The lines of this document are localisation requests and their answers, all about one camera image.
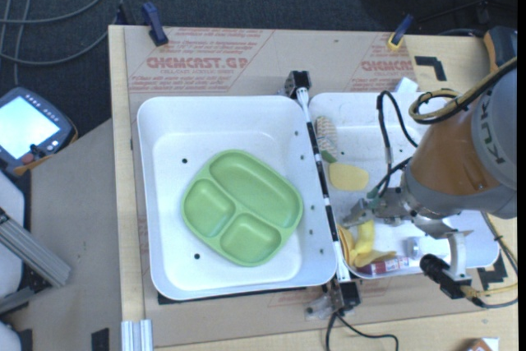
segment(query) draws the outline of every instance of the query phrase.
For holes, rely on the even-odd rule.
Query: yellow sponge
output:
[[[329,180],[339,190],[355,192],[366,188],[369,183],[369,173],[354,165],[330,163]]]

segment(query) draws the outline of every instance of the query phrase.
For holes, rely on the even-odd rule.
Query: blue clamp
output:
[[[150,37],[155,45],[163,45],[168,43],[168,37],[163,31],[161,20],[159,18],[159,11],[152,2],[147,2],[142,5],[142,16],[145,18],[145,23],[151,27]]]
[[[402,45],[402,38],[404,37],[406,31],[413,23],[413,16],[407,15],[404,20],[398,25],[398,28],[396,31],[391,34],[389,39],[387,40],[387,47],[389,47],[391,50],[396,51],[400,48]]]

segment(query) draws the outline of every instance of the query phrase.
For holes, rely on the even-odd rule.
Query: white tray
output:
[[[409,115],[410,104],[418,97],[418,94],[392,93],[395,97],[400,112],[404,117],[404,123],[408,133],[418,143],[422,138],[427,126],[414,122]],[[345,164],[355,165],[369,172],[369,183],[365,190],[360,192],[346,192],[334,188],[327,180],[330,202],[335,214],[336,222],[350,211],[360,198],[363,198],[385,175],[386,163],[384,143],[378,123],[378,112],[376,110],[377,94],[374,93],[323,93],[315,96],[309,104],[311,118],[313,121],[320,116],[325,116],[336,126],[338,134],[338,161]],[[401,131],[395,109],[391,102],[385,98],[385,125],[393,148],[394,163],[410,157],[414,148],[406,140]],[[400,172],[391,177],[390,186],[396,187],[400,182]],[[493,264],[498,257],[499,248],[484,218],[478,211],[466,210],[460,215],[443,219],[459,231],[473,230],[466,237],[466,249],[468,255],[466,266],[468,268],[486,267]],[[435,240],[425,236],[410,221],[405,221],[398,227],[383,224],[379,220],[375,222],[374,248],[379,251],[396,251],[401,256],[406,256],[408,241],[417,239],[420,242],[421,255],[433,253],[450,263],[450,246],[447,240]],[[358,235],[356,229],[351,229],[355,238]],[[357,272],[356,268],[349,267],[351,272],[362,278],[382,278],[387,276],[409,275],[421,273],[418,259],[409,259],[410,267],[379,275],[366,275]]]
[[[137,114],[150,243],[157,290],[173,300],[321,285],[335,274],[325,202],[299,105],[283,96],[156,97]],[[217,153],[239,149],[261,159],[300,192],[295,233],[270,261],[228,261],[184,224],[188,183]]]

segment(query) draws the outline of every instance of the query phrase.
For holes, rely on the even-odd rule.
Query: green divided plate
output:
[[[210,159],[182,196],[188,228],[242,266],[270,260],[302,218],[303,201],[279,173],[243,150]]]

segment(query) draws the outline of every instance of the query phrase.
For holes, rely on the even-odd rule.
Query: wooden table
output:
[[[441,60],[460,67],[473,62],[480,65],[481,45],[478,40],[451,37],[406,36],[410,55],[440,52]],[[122,319],[138,322],[146,318],[141,274],[140,244],[136,215],[136,189],[132,151],[130,148],[131,119],[127,89],[127,62],[124,27],[109,27],[111,65],[113,140],[117,188],[118,238],[121,278]],[[495,220],[497,228],[517,252],[516,219]],[[499,296],[509,300],[516,292]],[[392,339],[371,340],[358,337],[337,322],[331,335],[331,349],[395,349]],[[474,339],[496,337],[501,350],[519,349],[518,305],[490,311],[468,312],[448,316],[389,321],[358,326],[368,334],[392,334],[399,338],[401,349],[439,349],[461,351]],[[325,330],[305,330],[279,335],[262,335],[200,344],[185,344],[159,348],[169,350],[241,350],[241,349],[323,349]]]

